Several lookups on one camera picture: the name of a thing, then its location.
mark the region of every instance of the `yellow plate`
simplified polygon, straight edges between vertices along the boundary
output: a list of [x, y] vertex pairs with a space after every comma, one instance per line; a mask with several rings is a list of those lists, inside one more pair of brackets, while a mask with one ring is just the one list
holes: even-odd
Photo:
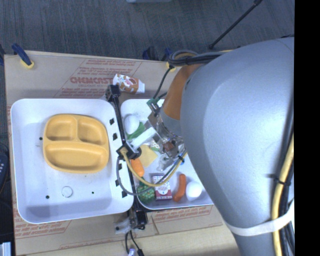
[[44, 159], [52, 168], [69, 173], [96, 173], [109, 161], [106, 127], [97, 119], [57, 114], [45, 125]]

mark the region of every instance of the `yellow cable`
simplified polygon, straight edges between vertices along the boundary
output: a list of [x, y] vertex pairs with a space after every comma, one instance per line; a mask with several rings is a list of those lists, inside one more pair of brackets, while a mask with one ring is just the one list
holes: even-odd
[[[139, 180], [141, 181], [143, 184], [149, 186], [149, 187], [160, 187], [162, 186], [163, 184], [165, 184], [171, 177], [172, 175], [174, 175], [174, 173], [176, 172], [176, 170], [178, 169], [178, 167], [180, 166], [181, 164], [181, 160], [178, 161], [178, 163], [176, 164], [175, 168], [172, 170], [172, 172], [169, 174], [169, 176], [161, 183], [157, 183], [157, 184], [153, 184], [153, 183], [150, 183], [146, 180], [144, 180], [143, 178], [141, 178], [136, 172], [135, 170], [132, 168], [132, 165], [130, 163], [130, 160], [129, 158], [127, 157], [127, 152], [128, 150], [124, 147], [120, 150], [120, 153], [123, 155], [123, 158], [126, 162], [126, 164], [128, 165], [129, 167], [129, 170], [132, 172], [132, 174]], [[187, 152], [183, 154], [182, 158], [185, 158], [185, 156], [187, 155]]]
[[[294, 159], [294, 135], [292, 134], [291, 142], [289, 145], [289, 148], [287, 150], [280, 175], [279, 175], [279, 181], [284, 183], [287, 180], [290, 167], [292, 165], [293, 159]], [[284, 184], [277, 183], [275, 190], [274, 190], [274, 196], [272, 200], [272, 210], [271, 210], [271, 219], [275, 220], [279, 217], [279, 207], [280, 207], [280, 200], [281, 195], [283, 193]], [[274, 231], [272, 233], [273, 236], [273, 245], [274, 245], [274, 251], [276, 256], [282, 256], [282, 250], [281, 250], [281, 243], [280, 243], [280, 232], [279, 230]]]

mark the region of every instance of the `toy egg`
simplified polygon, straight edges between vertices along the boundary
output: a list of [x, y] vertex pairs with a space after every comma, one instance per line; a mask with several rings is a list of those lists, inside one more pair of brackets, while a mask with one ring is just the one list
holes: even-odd
[[131, 114], [124, 119], [124, 129], [127, 134], [133, 134], [139, 127], [139, 119]]
[[186, 185], [185, 195], [189, 201], [197, 199], [202, 193], [202, 186], [196, 182], [191, 181]]

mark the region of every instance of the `white strap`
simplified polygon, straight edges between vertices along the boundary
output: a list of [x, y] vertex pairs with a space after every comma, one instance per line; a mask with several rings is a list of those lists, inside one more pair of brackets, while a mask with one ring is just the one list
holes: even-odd
[[274, 231], [282, 229], [286, 226], [293, 218], [295, 217], [295, 199], [292, 200], [288, 211], [279, 218], [261, 223], [259, 225], [253, 227], [235, 227], [228, 224], [226, 221], [226, 226], [230, 229], [230, 231], [236, 235], [243, 236], [243, 237], [251, 237], [262, 235], [266, 233], [272, 233]]

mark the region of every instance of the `toy sausage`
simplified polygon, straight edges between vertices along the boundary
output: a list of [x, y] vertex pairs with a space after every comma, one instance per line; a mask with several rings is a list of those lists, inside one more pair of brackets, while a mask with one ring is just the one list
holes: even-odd
[[187, 177], [183, 173], [179, 175], [179, 187], [175, 195], [172, 197], [173, 201], [179, 202], [181, 198], [186, 193], [186, 187], [187, 187]]

